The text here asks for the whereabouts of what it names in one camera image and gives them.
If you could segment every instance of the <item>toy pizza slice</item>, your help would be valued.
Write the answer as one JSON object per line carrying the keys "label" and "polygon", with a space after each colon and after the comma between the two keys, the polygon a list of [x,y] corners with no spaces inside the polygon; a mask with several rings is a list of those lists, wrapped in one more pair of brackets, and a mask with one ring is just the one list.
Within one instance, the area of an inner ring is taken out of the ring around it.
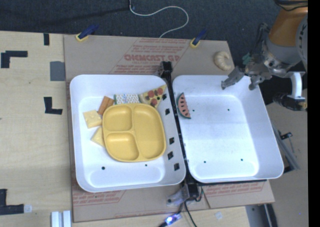
{"label": "toy pizza slice", "polygon": [[164,91],[167,88],[167,85],[162,85],[147,92],[141,93],[138,95],[141,103],[151,105],[154,108],[157,108],[159,103],[161,102]]}

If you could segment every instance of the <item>cardboard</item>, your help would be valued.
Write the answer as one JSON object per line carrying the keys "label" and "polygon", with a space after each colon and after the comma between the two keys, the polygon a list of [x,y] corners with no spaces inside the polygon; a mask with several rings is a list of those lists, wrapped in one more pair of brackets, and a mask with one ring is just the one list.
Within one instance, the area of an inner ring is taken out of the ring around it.
{"label": "cardboard", "polygon": [[[197,48],[188,39],[141,38],[90,35],[78,42],[74,35],[64,35],[65,79],[69,146],[72,177],[73,221],[94,221],[133,216],[174,213],[167,197],[179,185],[90,193],[82,190],[75,177],[73,131],[69,84],[81,74],[152,75],[161,61],[171,61],[172,79],[179,75],[228,75],[214,64],[219,51],[230,54],[226,41],[202,40]],[[234,67],[232,60],[227,64]],[[269,181],[228,183],[203,186],[204,197],[189,210],[207,210],[274,202]]]}

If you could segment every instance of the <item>wooden table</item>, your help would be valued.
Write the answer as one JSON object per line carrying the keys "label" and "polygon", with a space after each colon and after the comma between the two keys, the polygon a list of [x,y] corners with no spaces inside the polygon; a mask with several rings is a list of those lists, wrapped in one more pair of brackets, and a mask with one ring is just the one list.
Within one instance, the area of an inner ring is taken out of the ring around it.
{"label": "wooden table", "polygon": [[[32,212],[1,215],[0,226],[50,226],[51,212],[72,210],[66,83],[50,79],[50,62],[64,62],[63,35],[50,34],[50,46],[45,46],[42,33],[0,31],[0,52],[5,51],[28,51],[28,57],[11,57],[9,68],[0,69],[0,189],[7,189],[7,205],[31,205]],[[44,97],[52,97],[52,107],[62,114],[45,114]],[[250,226],[244,206],[191,215],[199,227]],[[72,226],[156,227],[166,216]],[[193,225],[183,212],[174,226]]]}

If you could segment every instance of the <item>watermelon slice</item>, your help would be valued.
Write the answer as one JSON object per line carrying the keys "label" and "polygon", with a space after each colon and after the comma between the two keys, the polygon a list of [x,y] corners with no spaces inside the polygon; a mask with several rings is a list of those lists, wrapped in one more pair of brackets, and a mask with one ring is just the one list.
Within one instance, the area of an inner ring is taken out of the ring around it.
{"label": "watermelon slice", "polygon": [[177,99],[177,105],[178,105],[178,112],[181,116],[187,118],[187,119],[191,119],[190,116],[190,112],[188,109],[188,105],[187,105],[187,101],[185,98],[185,94],[182,93],[179,95],[178,99]]}

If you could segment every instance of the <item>yellow plate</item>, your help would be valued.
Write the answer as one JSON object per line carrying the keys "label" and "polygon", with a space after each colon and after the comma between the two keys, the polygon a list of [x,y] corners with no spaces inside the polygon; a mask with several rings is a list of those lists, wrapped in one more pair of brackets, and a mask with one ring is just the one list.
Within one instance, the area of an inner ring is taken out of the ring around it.
{"label": "yellow plate", "polygon": [[166,136],[159,112],[144,103],[116,104],[102,117],[104,144],[117,161],[151,161],[166,150]]}

